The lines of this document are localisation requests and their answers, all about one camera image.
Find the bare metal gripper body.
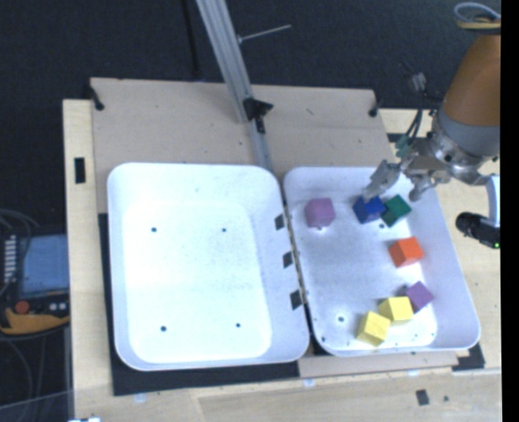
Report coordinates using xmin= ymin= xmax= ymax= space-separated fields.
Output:
xmin=398 ymin=139 xmax=487 ymax=186

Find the green cube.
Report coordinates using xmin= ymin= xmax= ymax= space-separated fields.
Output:
xmin=380 ymin=193 xmax=413 ymax=228

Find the blue cube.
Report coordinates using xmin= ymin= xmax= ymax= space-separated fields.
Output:
xmin=352 ymin=194 xmax=387 ymax=225

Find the orange cube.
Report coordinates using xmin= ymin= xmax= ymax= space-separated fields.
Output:
xmin=388 ymin=236 xmax=425 ymax=268

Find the pink cube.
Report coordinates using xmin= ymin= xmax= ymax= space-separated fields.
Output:
xmin=303 ymin=197 xmax=336 ymax=229

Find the white plastic tray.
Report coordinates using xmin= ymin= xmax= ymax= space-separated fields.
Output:
xmin=106 ymin=161 xmax=311 ymax=372
xmin=281 ymin=165 xmax=482 ymax=359

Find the purple cube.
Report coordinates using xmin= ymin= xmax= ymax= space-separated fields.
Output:
xmin=405 ymin=280 xmax=435 ymax=313

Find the yellow cube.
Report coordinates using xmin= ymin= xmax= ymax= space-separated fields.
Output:
xmin=355 ymin=310 xmax=392 ymax=348
xmin=377 ymin=295 xmax=415 ymax=324

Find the brown cardboard board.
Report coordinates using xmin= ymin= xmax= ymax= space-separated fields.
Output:
xmin=90 ymin=76 xmax=461 ymax=379

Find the black cylinder on white bracket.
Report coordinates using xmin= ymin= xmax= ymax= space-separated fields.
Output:
xmin=455 ymin=174 xmax=502 ymax=250

